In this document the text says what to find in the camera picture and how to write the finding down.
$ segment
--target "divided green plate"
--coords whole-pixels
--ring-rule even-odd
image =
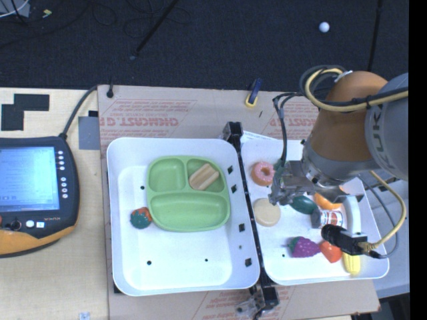
[[[205,190],[189,185],[189,177],[209,163],[220,176]],[[222,170],[211,160],[186,155],[160,157],[147,172],[147,201],[153,222],[168,231],[207,231],[230,217],[230,196]]]

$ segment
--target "blue screen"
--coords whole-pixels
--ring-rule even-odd
[[[0,211],[58,210],[54,147],[0,147]]]

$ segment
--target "black carpet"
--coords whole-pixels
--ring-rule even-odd
[[[27,17],[0,17],[0,86],[247,89],[260,77],[297,91],[316,65],[408,72],[409,0],[179,0],[132,60],[172,1],[30,0]]]

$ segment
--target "yellow cable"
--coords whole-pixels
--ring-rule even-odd
[[[342,70],[340,70],[340,69],[326,69],[326,70],[320,69],[320,70],[317,70],[315,73],[313,73],[310,77],[308,77],[308,79],[306,81],[306,85],[305,85],[306,96],[316,107],[319,107],[319,108],[322,108],[325,110],[329,110],[329,111],[341,111],[341,112],[356,111],[356,110],[361,110],[361,109],[366,108],[366,103],[359,103],[359,104],[347,105],[347,106],[336,106],[336,105],[325,104],[325,103],[319,101],[318,99],[316,99],[312,95],[312,92],[310,91],[310,85],[312,84],[312,81],[320,73],[337,73],[340,75],[342,73]],[[397,93],[397,94],[389,96],[389,97],[383,97],[380,99],[376,99],[374,101],[370,101],[369,104],[370,105],[379,105],[379,104],[383,104],[386,102],[397,101],[398,99],[403,99],[405,97],[408,97],[408,90],[403,91],[401,93]]]
[[[397,222],[396,226],[391,231],[389,231],[389,233],[387,235],[385,235],[383,238],[381,238],[379,241],[377,241],[375,243],[369,243],[369,242],[359,243],[359,246],[361,246],[365,252],[376,249],[381,244],[387,242],[401,228],[401,226],[403,225],[403,222],[405,222],[405,218],[406,218],[406,205],[405,205],[404,200],[401,198],[401,196],[399,196],[399,194],[397,194],[397,192],[395,192],[395,190],[393,190],[389,186],[389,184],[387,184],[383,179],[381,179],[374,171],[370,171],[369,173],[371,173],[385,188],[387,188],[387,190],[389,190],[389,192],[391,192],[391,194],[393,194],[397,198],[397,200],[399,200],[400,206],[402,208],[402,214],[401,214],[399,222]]]

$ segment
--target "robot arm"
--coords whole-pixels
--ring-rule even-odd
[[[329,67],[314,70],[304,80],[304,95],[320,112],[304,143],[301,160],[286,161],[282,155],[276,164],[270,203],[286,205],[294,197],[317,192],[332,203],[343,203],[346,211],[357,217],[357,209],[349,206],[354,205],[353,200],[349,202],[353,196],[344,193],[340,185],[379,168],[408,180],[408,74],[387,82],[366,71],[343,72]],[[311,90],[324,73],[337,79],[321,102]],[[354,197],[357,204],[363,195]],[[357,233],[334,226],[322,229],[325,240],[351,255],[371,249],[360,245],[366,243],[366,237]]]

